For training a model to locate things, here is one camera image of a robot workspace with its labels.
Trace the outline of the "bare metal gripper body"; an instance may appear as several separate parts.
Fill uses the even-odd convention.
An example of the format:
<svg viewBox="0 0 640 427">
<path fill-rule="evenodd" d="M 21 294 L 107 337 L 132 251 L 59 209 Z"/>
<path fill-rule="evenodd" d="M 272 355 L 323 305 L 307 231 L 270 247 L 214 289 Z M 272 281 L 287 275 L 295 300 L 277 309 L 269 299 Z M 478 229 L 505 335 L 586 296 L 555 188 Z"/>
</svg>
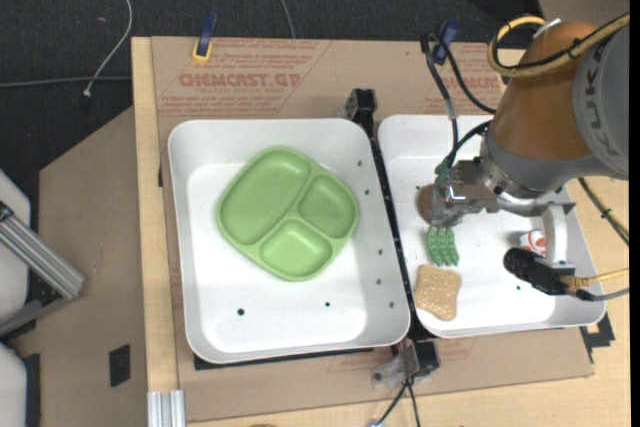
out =
<svg viewBox="0 0 640 427">
<path fill-rule="evenodd" d="M 468 215 L 499 210 L 523 215 L 546 194 L 510 179 L 491 159 L 475 157 L 450 165 L 445 159 L 435 170 L 432 205 L 447 204 L 451 217 L 456 212 Z"/>
</svg>

